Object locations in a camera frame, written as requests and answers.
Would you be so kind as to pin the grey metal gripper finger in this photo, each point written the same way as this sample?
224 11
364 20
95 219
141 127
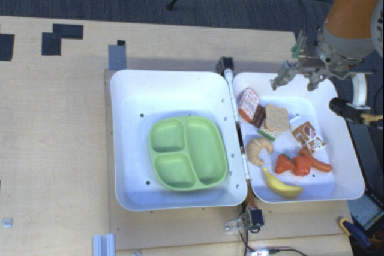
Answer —
314 81
283 75

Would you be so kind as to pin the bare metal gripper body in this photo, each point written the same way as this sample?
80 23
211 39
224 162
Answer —
333 64

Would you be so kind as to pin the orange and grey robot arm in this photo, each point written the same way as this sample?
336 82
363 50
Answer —
351 12

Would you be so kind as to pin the orange and white checked carton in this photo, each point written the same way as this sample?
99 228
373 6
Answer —
249 100

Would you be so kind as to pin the tan bread slice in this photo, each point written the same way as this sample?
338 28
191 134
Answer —
276 118

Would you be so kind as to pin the brown chocolate bar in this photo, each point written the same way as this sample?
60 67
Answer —
258 116

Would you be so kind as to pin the thin black and white rod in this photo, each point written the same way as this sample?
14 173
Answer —
231 93

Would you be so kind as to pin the green and white packet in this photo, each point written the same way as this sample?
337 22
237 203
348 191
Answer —
266 133

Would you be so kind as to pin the tan croissant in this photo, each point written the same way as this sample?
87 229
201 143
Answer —
255 150

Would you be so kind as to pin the white plastic tray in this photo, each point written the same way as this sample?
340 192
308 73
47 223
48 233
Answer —
339 159
168 90

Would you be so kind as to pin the orange sausage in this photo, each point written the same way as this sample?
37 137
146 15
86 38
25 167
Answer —
322 165

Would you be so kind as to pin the red-orange pepper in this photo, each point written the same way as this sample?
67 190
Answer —
302 165

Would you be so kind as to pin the red strawberry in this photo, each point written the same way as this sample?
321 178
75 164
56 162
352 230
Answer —
283 164

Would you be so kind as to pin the green divided plate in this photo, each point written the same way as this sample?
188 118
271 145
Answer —
204 147

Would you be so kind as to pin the yellow banana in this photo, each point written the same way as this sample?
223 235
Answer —
280 186

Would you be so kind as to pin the black cylinder on white bracket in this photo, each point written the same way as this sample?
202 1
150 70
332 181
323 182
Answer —
342 107

